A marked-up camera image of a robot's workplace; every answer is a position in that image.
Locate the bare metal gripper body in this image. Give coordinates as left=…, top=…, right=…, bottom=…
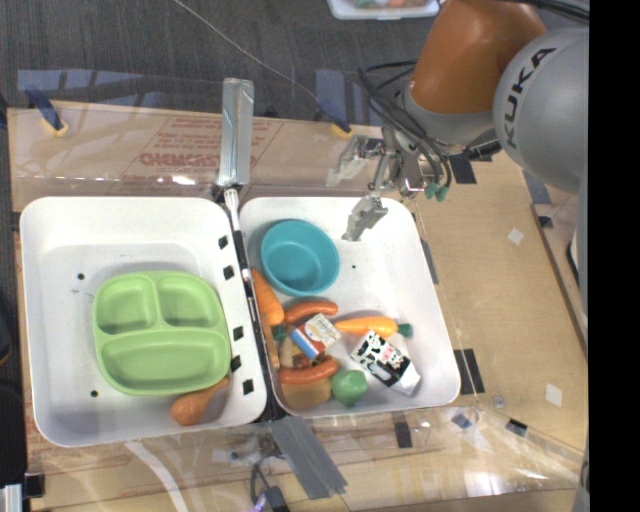
left=372, top=124, right=442, bottom=202

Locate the white plastic tray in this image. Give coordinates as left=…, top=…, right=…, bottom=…
left=238, top=195, right=462, bottom=419
left=18, top=195, right=268, bottom=448

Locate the teal bowl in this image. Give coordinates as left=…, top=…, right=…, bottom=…
left=259, top=219, right=342, bottom=298

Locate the reddish brown toy sausage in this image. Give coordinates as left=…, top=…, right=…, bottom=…
left=283, top=299, right=340, bottom=325
left=277, top=357, right=341, bottom=386

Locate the orange toy carrot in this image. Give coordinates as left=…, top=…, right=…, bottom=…
left=333, top=315, right=414, bottom=339
left=250, top=268, right=289, bottom=343

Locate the small blue and red carton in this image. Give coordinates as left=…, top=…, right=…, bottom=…
left=288, top=312, right=343, bottom=362

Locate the brown cardboard board, red print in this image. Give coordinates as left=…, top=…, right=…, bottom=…
left=7, top=101, right=589, bottom=512

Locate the black and white milk carton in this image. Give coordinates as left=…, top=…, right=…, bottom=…
left=348, top=329, right=422, bottom=398

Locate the beige round toy biscuit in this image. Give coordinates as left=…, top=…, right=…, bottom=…
left=277, top=337, right=301, bottom=370

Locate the green toy pepper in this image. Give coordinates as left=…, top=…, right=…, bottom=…
left=329, top=368, right=370, bottom=408

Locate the tan toy bread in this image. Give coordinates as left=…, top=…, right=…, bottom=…
left=279, top=379, right=333, bottom=413

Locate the green divided plate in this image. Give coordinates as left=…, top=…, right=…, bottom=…
left=91, top=270, right=233, bottom=398

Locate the brown toy chicken drumstick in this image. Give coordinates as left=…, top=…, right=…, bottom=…
left=169, top=376, right=232, bottom=427

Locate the black block with thin wires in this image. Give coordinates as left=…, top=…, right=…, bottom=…
left=263, top=485, right=291, bottom=512

